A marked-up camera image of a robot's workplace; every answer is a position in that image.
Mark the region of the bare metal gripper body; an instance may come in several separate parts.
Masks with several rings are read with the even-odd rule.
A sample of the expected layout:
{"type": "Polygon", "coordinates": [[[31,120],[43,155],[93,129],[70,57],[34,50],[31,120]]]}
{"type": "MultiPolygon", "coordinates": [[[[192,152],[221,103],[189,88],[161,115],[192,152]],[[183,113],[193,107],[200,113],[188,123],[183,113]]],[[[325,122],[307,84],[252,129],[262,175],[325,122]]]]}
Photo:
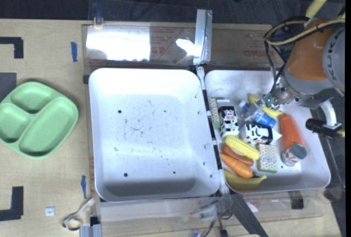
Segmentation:
{"type": "Polygon", "coordinates": [[[273,84],[269,93],[263,97],[265,105],[270,109],[278,109],[282,105],[295,103],[303,104],[303,98],[289,86],[273,84]]]}

